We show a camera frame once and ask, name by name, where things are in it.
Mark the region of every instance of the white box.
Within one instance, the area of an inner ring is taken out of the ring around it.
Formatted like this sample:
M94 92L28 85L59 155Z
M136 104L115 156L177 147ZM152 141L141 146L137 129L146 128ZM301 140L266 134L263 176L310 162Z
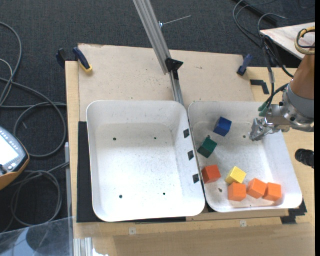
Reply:
M95 101L86 112L92 203L106 222L200 214L205 197L187 110L175 101Z
M204 185L209 206L220 213L237 211L294 209L302 203L302 192L281 132L267 135L263 140L251 141L254 118L259 117L259 102L205 102L199 101L188 109L190 127L196 150L207 136L217 143L209 158L197 153L199 168L218 165L221 178ZM220 117L232 122L229 133L223 137L214 133ZM282 198L276 202L255 199L247 195L241 202L228 200L225 179L229 171L237 166L247 173L243 183L257 178L265 183L282 186Z

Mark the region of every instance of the device screen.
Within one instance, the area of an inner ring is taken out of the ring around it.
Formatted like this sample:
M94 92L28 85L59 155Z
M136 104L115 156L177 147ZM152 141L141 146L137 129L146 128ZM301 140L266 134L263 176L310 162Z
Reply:
M5 165L18 156L19 154L10 146L6 139L0 136L0 165Z

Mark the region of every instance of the green cube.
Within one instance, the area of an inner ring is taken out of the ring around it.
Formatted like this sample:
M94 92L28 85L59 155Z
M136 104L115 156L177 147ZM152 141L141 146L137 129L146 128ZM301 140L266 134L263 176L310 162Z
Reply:
M209 137L205 138L204 142L202 143L201 147L198 149L198 153L203 155L205 158L209 158L211 154L214 152L216 146L218 144L214 142Z

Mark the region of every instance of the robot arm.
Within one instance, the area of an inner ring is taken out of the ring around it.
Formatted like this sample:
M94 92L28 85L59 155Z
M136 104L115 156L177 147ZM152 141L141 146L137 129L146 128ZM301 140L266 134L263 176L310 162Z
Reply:
M283 86L282 101L271 104L264 117L253 121L250 139L260 141L268 134L288 132L290 128L315 131L315 55L306 55L293 79Z

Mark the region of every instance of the hole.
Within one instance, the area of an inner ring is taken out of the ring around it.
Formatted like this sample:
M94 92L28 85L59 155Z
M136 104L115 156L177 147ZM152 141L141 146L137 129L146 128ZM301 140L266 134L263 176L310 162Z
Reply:
M199 174L195 174L192 176L193 177L193 183L196 184L197 182L200 181L200 178L199 178Z
M184 135L184 138L189 137L189 135L190 135L189 129L184 130L184 131L183 131L183 135Z
M189 157L189 161L190 161L192 158L194 158L194 157L195 157L194 152L193 152L193 151L188 152L188 157Z

